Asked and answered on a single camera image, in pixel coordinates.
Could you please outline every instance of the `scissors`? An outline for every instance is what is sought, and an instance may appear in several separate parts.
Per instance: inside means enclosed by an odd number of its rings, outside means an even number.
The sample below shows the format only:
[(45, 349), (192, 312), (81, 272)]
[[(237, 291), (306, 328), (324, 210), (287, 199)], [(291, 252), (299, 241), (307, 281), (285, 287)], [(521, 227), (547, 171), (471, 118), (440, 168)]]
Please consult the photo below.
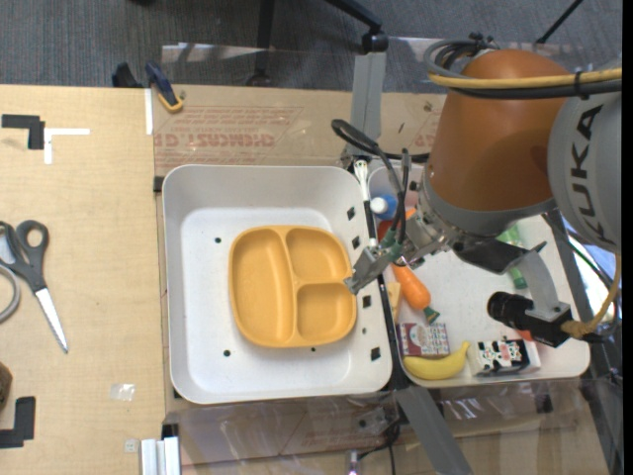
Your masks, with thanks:
[[(29, 243), (31, 231), (40, 233), (41, 240), (38, 244)], [(16, 228), (6, 222), (0, 222), (0, 237), (3, 235), (7, 240), (12, 258), (0, 255), (0, 265), (11, 269), (27, 281), (38, 301), (40, 301), (40, 306), (42, 306), (46, 320), (57, 342), (61, 349), (67, 353), (68, 343), (66, 342), (66, 336), (63, 334), (61, 322), (43, 274), (44, 253), (48, 246), (48, 229), (45, 225), (35, 220), (26, 220)]]

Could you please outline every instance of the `toy banana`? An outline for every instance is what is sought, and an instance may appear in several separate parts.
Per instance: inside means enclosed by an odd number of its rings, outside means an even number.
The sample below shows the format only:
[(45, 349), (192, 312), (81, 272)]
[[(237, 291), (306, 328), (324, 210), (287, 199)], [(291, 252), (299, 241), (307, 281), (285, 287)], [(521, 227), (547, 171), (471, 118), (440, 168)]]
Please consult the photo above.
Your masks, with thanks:
[(403, 365), (411, 375), (423, 380), (451, 378), (464, 368), (466, 352), (470, 345), (467, 341), (463, 341), (458, 350), (440, 359), (406, 355), (403, 357)]

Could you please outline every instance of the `scissors handle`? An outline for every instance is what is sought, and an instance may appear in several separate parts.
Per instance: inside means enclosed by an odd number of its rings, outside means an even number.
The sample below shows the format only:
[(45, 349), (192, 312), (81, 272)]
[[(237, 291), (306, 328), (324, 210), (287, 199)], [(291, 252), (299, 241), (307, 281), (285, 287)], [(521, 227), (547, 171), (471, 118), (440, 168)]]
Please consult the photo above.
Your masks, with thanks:
[[(14, 262), (6, 262), (0, 258), (0, 262), (27, 280), (34, 292), (45, 288), (44, 253), (48, 246), (46, 226), (35, 220), (25, 220), (15, 229), (6, 222), (0, 222), (0, 229), (4, 229), (9, 249), (15, 258)], [(31, 231), (40, 233), (41, 240), (38, 244), (29, 243)]]

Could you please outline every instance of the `orange plate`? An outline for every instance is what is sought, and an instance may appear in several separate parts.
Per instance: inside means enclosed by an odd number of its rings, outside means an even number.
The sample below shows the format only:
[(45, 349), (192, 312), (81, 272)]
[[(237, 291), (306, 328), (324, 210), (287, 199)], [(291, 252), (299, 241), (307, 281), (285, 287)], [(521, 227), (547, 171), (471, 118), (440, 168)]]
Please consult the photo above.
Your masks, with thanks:
[(356, 296), (345, 248), (322, 229), (264, 226), (241, 233), (230, 248), (228, 289), (233, 317), (255, 344), (315, 346), (346, 336), (356, 322)]

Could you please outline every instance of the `yellow cable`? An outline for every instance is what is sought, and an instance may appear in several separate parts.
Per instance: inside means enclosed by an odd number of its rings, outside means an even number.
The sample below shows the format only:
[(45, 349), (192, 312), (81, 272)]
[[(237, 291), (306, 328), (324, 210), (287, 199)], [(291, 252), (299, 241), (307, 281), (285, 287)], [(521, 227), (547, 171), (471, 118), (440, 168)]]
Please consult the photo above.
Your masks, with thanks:
[(514, 89), (514, 88), (551, 88), (552, 86), (569, 86), (575, 82), (581, 84), (601, 81), (613, 81), (622, 79), (622, 67), (609, 68), (607, 70), (595, 70), (575, 74), (550, 75), (540, 77), (517, 77), (513, 79), (477, 79), (469, 77), (448, 77), (433, 72), (428, 73), (428, 78), (435, 84), (448, 88), (484, 88), (484, 89)]
[(582, 339), (585, 334), (593, 333), (618, 293), (621, 276), (622, 255), (615, 254), (615, 274), (613, 276), (613, 282), (611, 283), (606, 299), (602, 303), (600, 311), (588, 322), (566, 321), (561, 325), (561, 330), (575, 339)]

